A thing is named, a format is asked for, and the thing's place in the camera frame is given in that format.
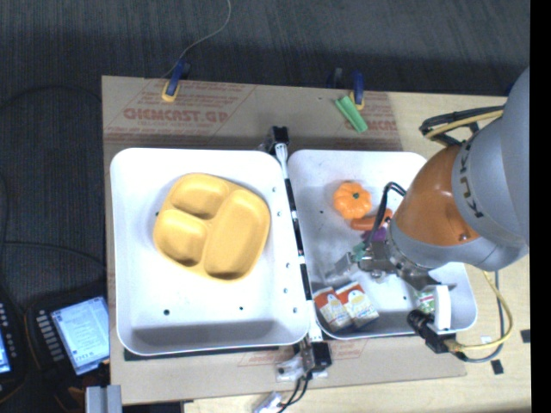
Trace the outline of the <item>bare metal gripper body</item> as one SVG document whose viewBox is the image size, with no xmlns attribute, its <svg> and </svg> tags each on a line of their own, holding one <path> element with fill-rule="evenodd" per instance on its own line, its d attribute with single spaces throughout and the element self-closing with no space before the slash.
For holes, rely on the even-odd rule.
<svg viewBox="0 0 551 413">
<path fill-rule="evenodd" d="M 358 259 L 358 268 L 371 274 L 396 274 L 410 286 L 433 286 L 434 279 L 429 270 L 406 258 L 394 245 L 372 243 Z"/>
</svg>

